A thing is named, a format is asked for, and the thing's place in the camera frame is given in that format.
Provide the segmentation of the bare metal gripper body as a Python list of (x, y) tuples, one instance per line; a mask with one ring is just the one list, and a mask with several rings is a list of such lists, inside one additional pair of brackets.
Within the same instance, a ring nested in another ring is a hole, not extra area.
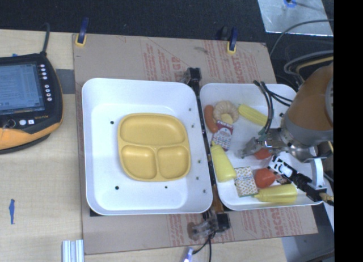
[(292, 136), (286, 129), (270, 129), (267, 133), (260, 134), (258, 141), (271, 140), (273, 142), (273, 154), (289, 153), (300, 162), (310, 162), (315, 159), (313, 146), (304, 145)]

